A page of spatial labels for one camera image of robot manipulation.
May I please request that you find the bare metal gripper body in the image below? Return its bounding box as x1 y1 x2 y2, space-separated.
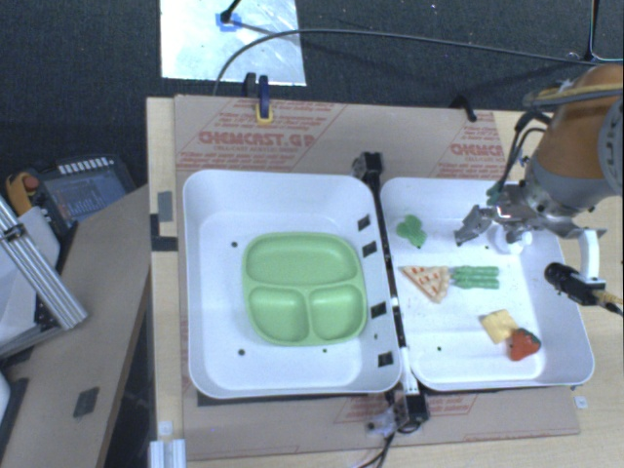
490 184 588 239

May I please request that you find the green toy asparagus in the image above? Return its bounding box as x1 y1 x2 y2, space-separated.
448 264 501 292

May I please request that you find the green toy broccoli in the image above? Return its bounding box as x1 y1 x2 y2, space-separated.
395 214 429 250

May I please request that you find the toy pizza slice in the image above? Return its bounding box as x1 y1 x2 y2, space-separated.
399 264 451 305

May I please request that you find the yellow toy cheese wedge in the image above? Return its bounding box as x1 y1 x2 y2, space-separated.
478 309 518 346

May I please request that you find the thin black and white rod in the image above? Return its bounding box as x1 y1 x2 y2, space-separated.
369 176 416 395

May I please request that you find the red toy strawberry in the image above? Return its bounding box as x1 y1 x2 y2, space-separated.
507 327 543 362

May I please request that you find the white plastic tray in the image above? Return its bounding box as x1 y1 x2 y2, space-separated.
182 169 404 401
378 176 597 393

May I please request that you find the green divided plate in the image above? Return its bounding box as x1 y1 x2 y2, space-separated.
241 231 369 347

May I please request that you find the brown cardboard board red print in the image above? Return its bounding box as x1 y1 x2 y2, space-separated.
173 94 582 461

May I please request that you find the black cylinder on white bracket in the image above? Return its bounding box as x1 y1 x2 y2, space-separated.
544 228 608 307

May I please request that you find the black block with thin wires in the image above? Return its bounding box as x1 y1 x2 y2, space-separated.
388 389 431 434
351 151 384 182

